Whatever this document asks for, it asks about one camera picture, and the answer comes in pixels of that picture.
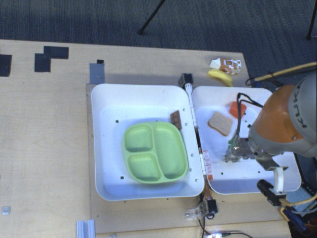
black tape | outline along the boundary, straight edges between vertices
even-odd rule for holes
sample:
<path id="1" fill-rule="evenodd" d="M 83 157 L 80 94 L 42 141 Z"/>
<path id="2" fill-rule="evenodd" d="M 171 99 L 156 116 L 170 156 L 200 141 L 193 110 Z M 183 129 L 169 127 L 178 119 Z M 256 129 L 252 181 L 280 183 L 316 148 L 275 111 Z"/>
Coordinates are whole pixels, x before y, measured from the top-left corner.
<path id="1" fill-rule="evenodd" d="M 44 54 L 35 53 L 34 72 L 51 72 L 51 59 L 44 58 Z"/>
<path id="2" fill-rule="evenodd" d="M 44 46 L 44 58 L 68 59 L 69 47 Z"/>
<path id="3" fill-rule="evenodd" d="M 0 55 L 0 77 L 9 77 L 11 73 L 12 55 Z"/>

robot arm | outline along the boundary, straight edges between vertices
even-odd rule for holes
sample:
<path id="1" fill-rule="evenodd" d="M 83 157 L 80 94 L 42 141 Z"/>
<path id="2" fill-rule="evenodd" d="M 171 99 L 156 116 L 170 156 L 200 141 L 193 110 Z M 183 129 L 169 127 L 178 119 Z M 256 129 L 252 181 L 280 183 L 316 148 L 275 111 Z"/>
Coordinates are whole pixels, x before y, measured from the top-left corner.
<path id="1" fill-rule="evenodd" d="M 256 159 L 284 151 L 316 157 L 316 73 L 274 92 L 248 138 L 251 151 L 259 155 Z"/>
<path id="2" fill-rule="evenodd" d="M 316 73 L 297 85 L 285 85 L 274 92 L 250 126 L 248 138 L 234 136 L 225 161 L 252 158 L 267 171 L 274 171 L 274 186 L 265 180 L 258 189 L 273 205 L 279 205 L 283 194 L 283 170 L 273 157 L 295 152 L 316 158 Z"/>

green divided plate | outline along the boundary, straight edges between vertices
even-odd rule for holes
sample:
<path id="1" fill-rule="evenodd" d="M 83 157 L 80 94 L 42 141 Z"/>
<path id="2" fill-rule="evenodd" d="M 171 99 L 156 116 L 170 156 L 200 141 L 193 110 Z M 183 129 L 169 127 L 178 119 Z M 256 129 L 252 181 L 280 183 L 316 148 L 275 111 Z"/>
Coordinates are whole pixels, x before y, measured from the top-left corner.
<path id="1" fill-rule="evenodd" d="M 145 122 L 129 127 L 123 151 L 130 175 L 147 184 L 175 181 L 188 170 L 179 130 L 168 122 Z"/>

toy banana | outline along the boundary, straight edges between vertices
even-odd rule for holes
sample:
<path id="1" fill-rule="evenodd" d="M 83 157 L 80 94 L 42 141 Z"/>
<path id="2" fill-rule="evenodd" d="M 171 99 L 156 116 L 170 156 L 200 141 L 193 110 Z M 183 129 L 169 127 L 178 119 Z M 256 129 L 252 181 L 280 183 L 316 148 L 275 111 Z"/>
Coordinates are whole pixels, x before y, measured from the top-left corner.
<path id="1" fill-rule="evenodd" d="M 211 69 L 210 71 L 208 71 L 208 75 L 220 79 L 227 86 L 233 86 L 232 78 L 221 70 Z"/>

tripod leg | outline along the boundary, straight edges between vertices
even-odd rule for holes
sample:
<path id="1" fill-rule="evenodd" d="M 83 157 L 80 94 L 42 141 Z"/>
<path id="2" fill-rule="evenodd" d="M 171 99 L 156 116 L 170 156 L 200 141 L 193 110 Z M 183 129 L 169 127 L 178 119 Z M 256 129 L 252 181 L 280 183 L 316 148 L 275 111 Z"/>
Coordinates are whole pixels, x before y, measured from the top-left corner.
<path id="1" fill-rule="evenodd" d="M 166 0 L 161 0 L 159 2 L 158 6 L 155 8 L 155 10 L 152 12 L 148 20 L 144 23 L 144 25 L 138 30 L 138 34 L 143 34 L 144 29 L 147 27 L 147 25 L 150 23 L 150 21 L 154 18 L 156 13 L 159 11 L 159 9 L 162 7 L 162 5 L 165 3 Z"/>
<path id="2" fill-rule="evenodd" d="M 316 16 L 316 6 L 317 6 L 317 0 L 315 0 L 314 10 L 312 14 L 311 24 L 309 26 L 308 34 L 306 36 L 306 39 L 309 40 L 311 38 L 312 29 L 314 26 L 315 16 Z"/>

